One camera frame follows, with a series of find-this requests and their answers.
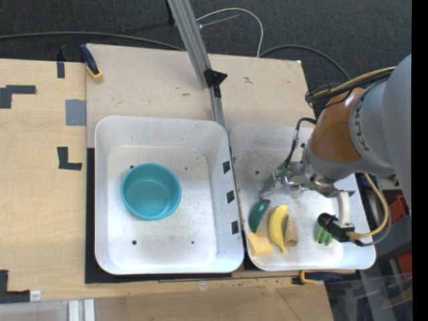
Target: yellow banana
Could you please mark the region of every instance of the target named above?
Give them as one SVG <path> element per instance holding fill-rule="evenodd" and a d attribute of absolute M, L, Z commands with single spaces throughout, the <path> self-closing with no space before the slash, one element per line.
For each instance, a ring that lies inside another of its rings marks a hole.
<path fill-rule="evenodd" d="M 287 252 L 286 247 L 284 246 L 284 234 L 282 233 L 282 221 L 287 214 L 287 205 L 280 205 L 276 207 L 269 216 L 268 231 L 269 237 L 276 244 L 281 251 Z"/>

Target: yellow cable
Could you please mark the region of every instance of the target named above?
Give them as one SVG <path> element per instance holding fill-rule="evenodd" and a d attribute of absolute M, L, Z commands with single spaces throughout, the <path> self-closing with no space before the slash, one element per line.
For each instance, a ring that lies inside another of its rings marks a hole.
<path fill-rule="evenodd" d="M 332 93 L 333 93 L 333 92 L 335 92 L 336 90 L 339 90 L 339 89 L 345 88 L 345 87 L 347 87 L 347 86 L 349 86 L 349 85 L 351 85 L 351 84 L 353 84 L 353 83 L 356 83 L 356 82 L 358 82 L 358 81 L 365 80 L 365 79 L 370 78 L 370 77 L 372 77 L 372 76 L 375 76 L 375 75 L 377 75 L 377 74 L 381 74 L 381 73 L 383 73 L 383 72 L 387 72 L 387 71 L 389 71 L 389 70 L 393 70 L 393 69 L 395 69 L 395 67 L 389 67 L 389 68 L 384 68 L 384 69 L 375 70 L 375 71 L 373 71 L 373 72 L 368 72 L 368 73 L 366 73 L 366 74 L 363 74 L 363 75 L 361 75 L 361 76 L 358 76 L 358 77 L 356 77 L 356 78 L 353 78 L 353 79 L 351 79 L 351 80 L 349 80 L 349 81 L 347 81 L 347 82 L 345 82 L 345 83 L 341 84 L 340 86 L 334 87 L 334 88 L 333 88 L 333 89 L 331 89 L 331 90 L 329 90 L 329 89 L 325 89 L 325 90 L 322 90 L 322 91 L 320 91 L 320 92 L 316 92 L 316 93 L 314 94 L 314 96 L 318 96 L 318 95 L 321 95 L 321 94 L 326 93 L 326 92 L 332 92 Z"/>
<path fill-rule="evenodd" d="M 378 197 L 379 201 L 382 203 L 383 210 L 384 210 L 383 221 L 379 225 L 379 227 L 377 227 L 374 231 L 371 231 L 371 232 L 367 232 L 367 233 L 363 233 L 363 234 L 355 233 L 355 232 L 346 232 L 346 235 L 349 236 L 349 238 L 353 241 L 359 240 L 359 239 L 364 238 L 364 237 L 370 237 L 371 235 L 379 233 L 380 231 L 382 231 L 385 228 L 385 226 L 388 223 L 388 214 L 389 214 L 388 203 L 385 201 L 385 199 L 383 198 L 383 196 L 381 195 L 381 193 L 379 192 L 379 190 L 377 189 L 376 185 L 373 183 L 373 181 L 369 177 L 369 175 L 365 173 L 364 177 L 368 181 L 369 185 L 372 187 L 372 189 L 373 189 L 374 193 L 376 194 L 376 196 Z"/>

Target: blue bowl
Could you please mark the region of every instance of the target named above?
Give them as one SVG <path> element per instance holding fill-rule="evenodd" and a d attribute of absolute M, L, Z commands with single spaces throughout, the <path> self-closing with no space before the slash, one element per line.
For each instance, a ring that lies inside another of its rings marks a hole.
<path fill-rule="evenodd" d="M 180 204 L 181 185 L 168 168 L 146 163 L 131 168 L 122 179 L 120 194 L 126 208 L 143 220 L 159 220 Z"/>

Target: white cable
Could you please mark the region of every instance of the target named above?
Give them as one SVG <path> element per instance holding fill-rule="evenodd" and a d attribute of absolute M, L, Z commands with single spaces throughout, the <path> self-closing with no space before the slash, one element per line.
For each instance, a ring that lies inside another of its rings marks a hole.
<path fill-rule="evenodd" d="M 247 11 L 246 9 L 242 9 L 242 8 L 238 8 L 238 7 L 230 7 L 230 8 L 224 8 L 224 9 L 220 9 L 218 11 L 214 11 L 214 12 L 208 13 L 206 15 L 203 15 L 202 17 L 197 18 L 196 20 L 200 21 L 200 20 L 202 20 L 202 19 L 204 19 L 206 17 L 209 17 L 211 15 L 214 15 L 214 14 L 217 14 L 217 13 L 220 13 L 220 12 L 224 12 L 224 11 L 241 11 L 241 12 L 246 12 L 246 13 L 250 14 L 252 17 L 254 17 L 257 20 L 257 22 L 260 25 L 260 41 L 259 41 L 259 47 L 257 49 L 257 57 L 259 57 L 259 55 L 260 55 L 260 49 L 261 49 L 261 43 L 263 41 L 263 25 L 261 24 L 260 19 L 257 18 L 257 16 L 253 12 L 250 12 L 250 11 Z"/>

